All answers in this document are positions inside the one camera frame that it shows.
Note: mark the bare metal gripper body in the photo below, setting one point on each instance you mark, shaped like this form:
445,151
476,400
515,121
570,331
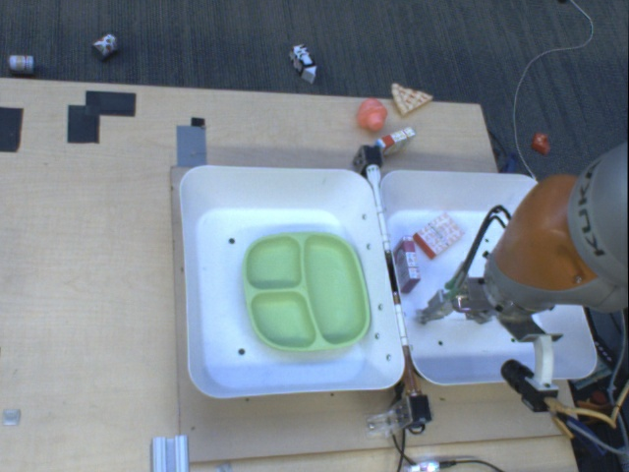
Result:
475,299

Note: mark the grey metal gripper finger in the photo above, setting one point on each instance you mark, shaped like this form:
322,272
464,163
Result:
428,315
442,299

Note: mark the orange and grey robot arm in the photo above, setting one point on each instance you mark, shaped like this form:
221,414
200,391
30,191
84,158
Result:
550,244

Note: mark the maroon carton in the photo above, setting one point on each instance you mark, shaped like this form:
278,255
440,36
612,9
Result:
407,266

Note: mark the white plastic tray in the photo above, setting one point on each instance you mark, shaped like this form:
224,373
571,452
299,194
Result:
467,357
216,283

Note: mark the red and white packet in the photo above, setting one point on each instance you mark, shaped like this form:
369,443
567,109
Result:
438,235

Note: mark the green divided plate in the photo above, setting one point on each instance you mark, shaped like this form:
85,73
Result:
324,283

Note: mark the red and white carton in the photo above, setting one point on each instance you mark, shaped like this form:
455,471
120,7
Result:
396,140

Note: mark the small red lump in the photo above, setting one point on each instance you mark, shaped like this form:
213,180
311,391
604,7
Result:
540,143

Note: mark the orange toy food lump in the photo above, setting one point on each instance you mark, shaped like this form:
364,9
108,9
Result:
371,114

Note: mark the toy pizza slice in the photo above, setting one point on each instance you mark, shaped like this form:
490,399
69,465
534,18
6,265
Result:
408,99

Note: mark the black and white carton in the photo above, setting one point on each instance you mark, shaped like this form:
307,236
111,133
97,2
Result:
303,64

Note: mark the white printed carton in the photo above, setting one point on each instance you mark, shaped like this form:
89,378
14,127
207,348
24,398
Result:
105,46

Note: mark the small white can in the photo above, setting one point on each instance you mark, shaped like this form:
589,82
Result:
21,64

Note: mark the black cylinder on white bracket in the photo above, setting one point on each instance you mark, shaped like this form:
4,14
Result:
527,385

